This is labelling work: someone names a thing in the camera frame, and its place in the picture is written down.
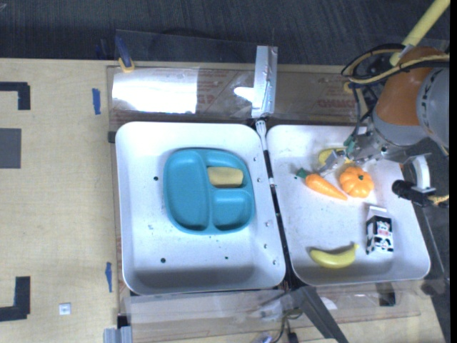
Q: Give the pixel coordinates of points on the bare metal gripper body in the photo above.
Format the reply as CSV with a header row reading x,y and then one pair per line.
x,y
373,148

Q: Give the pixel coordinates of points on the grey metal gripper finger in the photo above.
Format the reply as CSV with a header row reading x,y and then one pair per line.
x,y
348,156
330,161

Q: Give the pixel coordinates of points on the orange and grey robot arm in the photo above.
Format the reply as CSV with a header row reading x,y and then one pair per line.
x,y
403,98

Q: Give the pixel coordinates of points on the yellow lemon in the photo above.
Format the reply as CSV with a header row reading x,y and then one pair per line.
x,y
324,154

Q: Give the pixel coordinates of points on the orange carrot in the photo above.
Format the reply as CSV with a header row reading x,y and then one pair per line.
x,y
323,186

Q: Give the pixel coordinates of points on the orange pumpkin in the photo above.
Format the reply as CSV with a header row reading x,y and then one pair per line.
x,y
357,182

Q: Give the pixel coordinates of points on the white plastic tray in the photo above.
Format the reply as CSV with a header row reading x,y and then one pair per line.
x,y
143,198
321,223

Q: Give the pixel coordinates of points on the black and white milk carton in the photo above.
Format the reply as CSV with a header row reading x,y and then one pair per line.
x,y
379,232

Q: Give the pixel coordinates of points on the yellow banana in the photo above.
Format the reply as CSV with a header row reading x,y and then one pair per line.
x,y
333,258

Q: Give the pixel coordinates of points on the yellow bread piece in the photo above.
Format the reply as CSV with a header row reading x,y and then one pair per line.
x,y
225,176

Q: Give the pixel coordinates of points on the blue divided plate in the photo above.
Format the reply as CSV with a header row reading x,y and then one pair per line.
x,y
185,191

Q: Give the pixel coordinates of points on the black cylinder on white bracket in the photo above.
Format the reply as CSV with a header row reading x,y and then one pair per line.
x,y
410,191

